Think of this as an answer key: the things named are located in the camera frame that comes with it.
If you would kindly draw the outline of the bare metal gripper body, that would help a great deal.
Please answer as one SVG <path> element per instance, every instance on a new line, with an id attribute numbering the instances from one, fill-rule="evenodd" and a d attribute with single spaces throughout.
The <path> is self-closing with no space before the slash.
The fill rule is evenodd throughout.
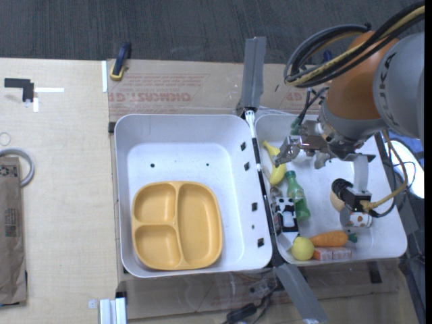
<path id="1" fill-rule="evenodd" d="M 365 140 L 353 140 L 340 134 L 327 122 L 306 120 L 298 132 L 301 149 L 319 151 L 337 158 L 346 158 L 365 143 Z"/>

